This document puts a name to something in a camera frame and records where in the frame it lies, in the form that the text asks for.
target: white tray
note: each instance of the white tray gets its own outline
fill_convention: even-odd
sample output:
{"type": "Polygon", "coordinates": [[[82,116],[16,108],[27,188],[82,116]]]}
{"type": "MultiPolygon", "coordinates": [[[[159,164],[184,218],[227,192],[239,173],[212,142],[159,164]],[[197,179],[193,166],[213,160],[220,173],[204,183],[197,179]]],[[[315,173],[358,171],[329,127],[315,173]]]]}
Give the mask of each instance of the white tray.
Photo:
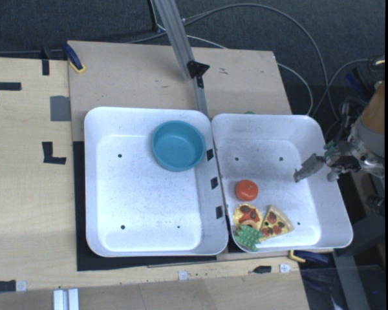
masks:
{"type": "Polygon", "coordinates": [[[228,243],[210,120],[194,110],[99,107],[85,118],[86,238],[101,256],[214,255],[228,243]],[[171,172],[151,133],[181,120],[204,136],[203,161],[171,172]]]}
{"type": "Polygon", "coordinates": [[[232,232],[235,196],[241,179],[254,181],[258,197],[249,202],[265,215],[275,205],[292,221],[294,231],[257,244],[259,252],[345,247],[352,226],[336,181],[328,167],[295,183],[293,173],[314,152],[324,153],[320,126],[297,115],[221,114],[211,122],[232,232]]]}

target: gray tape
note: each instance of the gray tape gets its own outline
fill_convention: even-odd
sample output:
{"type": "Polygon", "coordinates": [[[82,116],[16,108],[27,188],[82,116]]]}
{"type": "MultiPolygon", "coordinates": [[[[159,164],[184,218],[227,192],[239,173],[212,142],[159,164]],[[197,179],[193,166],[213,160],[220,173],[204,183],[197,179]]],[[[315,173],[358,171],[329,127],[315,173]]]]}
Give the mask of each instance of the gray tape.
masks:
{"type": "Polygon", "coordinates": [[[70,121],[70,98],[65,96],[50,97],[50,120],[70,121]]]}

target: blue plate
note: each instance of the blue plate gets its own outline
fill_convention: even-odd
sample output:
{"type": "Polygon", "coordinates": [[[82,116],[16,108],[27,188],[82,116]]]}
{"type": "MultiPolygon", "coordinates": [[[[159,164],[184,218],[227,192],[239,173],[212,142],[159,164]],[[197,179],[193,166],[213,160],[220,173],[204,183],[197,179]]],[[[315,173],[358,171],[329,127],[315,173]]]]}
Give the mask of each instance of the blue plate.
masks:
{"type": "Polygon", "coordinates": [[[183,121],[167,121],[158,126],[151,138],[156,160],[170,171],[185,171],[198,165],[206,152],[202,134],[183,121]]]}

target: toy pizza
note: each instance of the toy pizza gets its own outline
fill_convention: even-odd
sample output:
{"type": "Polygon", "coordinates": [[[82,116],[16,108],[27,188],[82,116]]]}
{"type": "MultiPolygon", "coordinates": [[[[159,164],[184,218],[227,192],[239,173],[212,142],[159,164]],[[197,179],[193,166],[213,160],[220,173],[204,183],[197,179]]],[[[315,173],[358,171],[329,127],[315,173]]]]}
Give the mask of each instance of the toy pizza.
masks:
{"type": "Polygon", "coordinates": [[[287,216],[273,205],[269,206],[260,227],[260,241],[292,232],[294,227],[287,216]]]}
{"type": "Polygon", "coordinates": [[[249,225],[255,230],[259,230],[263,221],[261,212],[250,204],[240,204],[233,213],[233,221],[236,229],[240,225],[249,225]]]}

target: round blue dish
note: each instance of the round blue dish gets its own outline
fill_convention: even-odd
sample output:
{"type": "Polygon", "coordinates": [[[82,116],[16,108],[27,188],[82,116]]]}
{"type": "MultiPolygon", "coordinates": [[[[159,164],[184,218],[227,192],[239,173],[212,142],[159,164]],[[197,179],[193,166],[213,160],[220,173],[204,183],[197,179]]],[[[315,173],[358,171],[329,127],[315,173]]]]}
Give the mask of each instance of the round blue dish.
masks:
{"type": "Polygon", "coordinates": [[[183,121],[167,121],[155,129],[151,149],[165,169],[185,171],[201,162],[206,143],[193,125],[183,121]]]}

